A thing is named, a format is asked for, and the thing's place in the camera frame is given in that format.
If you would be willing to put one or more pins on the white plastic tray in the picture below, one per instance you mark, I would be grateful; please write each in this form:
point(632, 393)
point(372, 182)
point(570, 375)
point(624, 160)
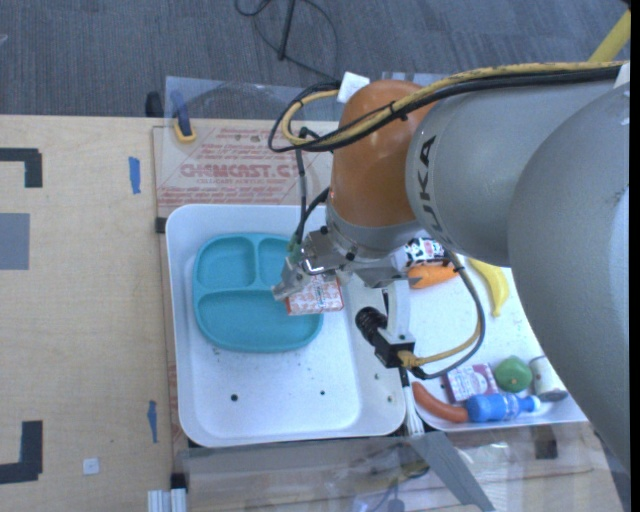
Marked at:
point(280, 390)
point(445, 330)

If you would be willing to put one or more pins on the orange and white carton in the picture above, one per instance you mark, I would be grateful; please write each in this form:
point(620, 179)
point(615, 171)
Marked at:
point(320, 299)

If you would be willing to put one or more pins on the red sausage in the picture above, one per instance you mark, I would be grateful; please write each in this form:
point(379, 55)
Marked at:
point(435, 405)

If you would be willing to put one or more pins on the thin black and white rod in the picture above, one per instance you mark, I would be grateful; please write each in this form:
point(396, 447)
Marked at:
point(413, 410)

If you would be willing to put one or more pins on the pink and white carton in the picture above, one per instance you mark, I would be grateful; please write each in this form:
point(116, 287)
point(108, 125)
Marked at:
point(470, 382)

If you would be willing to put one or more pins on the brown cardboard board red print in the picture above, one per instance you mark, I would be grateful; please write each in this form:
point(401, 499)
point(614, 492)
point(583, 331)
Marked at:
point(225, 170)

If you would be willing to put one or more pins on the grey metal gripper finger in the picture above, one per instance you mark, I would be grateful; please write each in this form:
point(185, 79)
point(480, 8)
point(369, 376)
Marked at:
point(290, 282)

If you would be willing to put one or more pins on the yellow banana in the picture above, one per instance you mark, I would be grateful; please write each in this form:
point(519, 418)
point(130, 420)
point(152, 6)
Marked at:
point(497, 290)

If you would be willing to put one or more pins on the blue divided plate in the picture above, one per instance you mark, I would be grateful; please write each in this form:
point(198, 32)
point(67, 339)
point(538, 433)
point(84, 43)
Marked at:
point(240, 315)

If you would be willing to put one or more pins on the green pepper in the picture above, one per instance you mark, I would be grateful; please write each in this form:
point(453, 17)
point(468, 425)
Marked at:
point(512, 374)

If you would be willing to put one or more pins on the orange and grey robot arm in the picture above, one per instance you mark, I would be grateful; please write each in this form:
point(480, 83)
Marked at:
point(500, 175)

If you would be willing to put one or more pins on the small white can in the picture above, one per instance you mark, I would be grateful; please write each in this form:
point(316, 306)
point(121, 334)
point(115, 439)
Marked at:
point(545, 377)

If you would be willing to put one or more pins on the blue plastic bottle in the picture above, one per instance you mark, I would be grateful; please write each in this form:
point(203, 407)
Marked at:
point(492, 407)

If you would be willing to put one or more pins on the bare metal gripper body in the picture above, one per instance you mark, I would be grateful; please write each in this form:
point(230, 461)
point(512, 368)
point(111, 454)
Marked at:
point(327, 252)

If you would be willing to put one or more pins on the black cylinder on white bracket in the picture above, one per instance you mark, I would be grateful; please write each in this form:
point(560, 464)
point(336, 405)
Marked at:
point(382, 335)

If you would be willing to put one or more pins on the orange carrot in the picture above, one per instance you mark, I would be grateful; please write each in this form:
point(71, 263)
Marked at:
point(432, 276)

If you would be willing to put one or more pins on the black and white cow-print carton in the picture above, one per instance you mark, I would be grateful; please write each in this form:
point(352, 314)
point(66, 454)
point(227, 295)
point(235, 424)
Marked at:
point(425, 250)

